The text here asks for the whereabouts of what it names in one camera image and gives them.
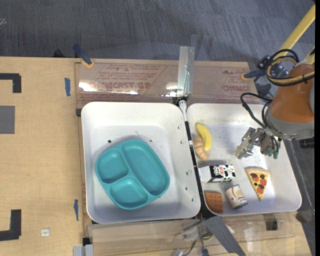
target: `tin can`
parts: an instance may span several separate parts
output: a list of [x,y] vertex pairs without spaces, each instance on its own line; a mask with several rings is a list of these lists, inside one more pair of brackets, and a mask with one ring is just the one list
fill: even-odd
[[248,204],[248,201],[246,197],[244,196],[244,193],[242,192],[239,185],[235,185],[233,187],[230,187],[225,191],[226,196],[228,197],[232,208],[238,209]]

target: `pizza slice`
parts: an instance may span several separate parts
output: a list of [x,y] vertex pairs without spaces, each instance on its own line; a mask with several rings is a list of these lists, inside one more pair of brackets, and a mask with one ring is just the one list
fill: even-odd
[[248,168],[245,172],[248,175],[251,185],[253,186],[259,200],[262,200],[268,183],[268,178],[270,177],[270,172],[262,168]]

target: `gray floor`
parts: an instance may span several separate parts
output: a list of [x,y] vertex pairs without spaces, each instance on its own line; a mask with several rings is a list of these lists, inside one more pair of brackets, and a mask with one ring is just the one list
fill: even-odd
[[[52,57],[61,49],[74,57],[72,46],[78,43],[94,58],[177,60],[179,46],[194,46],[196,60],[245,61],[254,70],[259,59],[278,50],[313,3],[0,0],[0,23],[7,21],[0,25],[0,56]],[[293,49],[303,58],[314,44],[315,24]],[[315,255],[315,152],[297,143],[292,148],[312,205],[312,221],[303,225]]]

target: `brown waffle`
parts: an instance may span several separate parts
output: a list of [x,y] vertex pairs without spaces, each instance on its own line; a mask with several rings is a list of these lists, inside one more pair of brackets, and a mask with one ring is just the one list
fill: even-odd
[[217,192],[204,192],[204,199],[209,209],[215,213],[222,213],[224,210],[222,195]]

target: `turquoise tray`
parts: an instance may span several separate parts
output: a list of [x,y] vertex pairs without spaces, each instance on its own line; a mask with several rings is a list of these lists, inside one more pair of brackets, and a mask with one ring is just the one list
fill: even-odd
[[122,142],[95,162],[95,172],[111,200],[121,209],[135,210],[161,197],[169,174],[153,149],[138,139]]

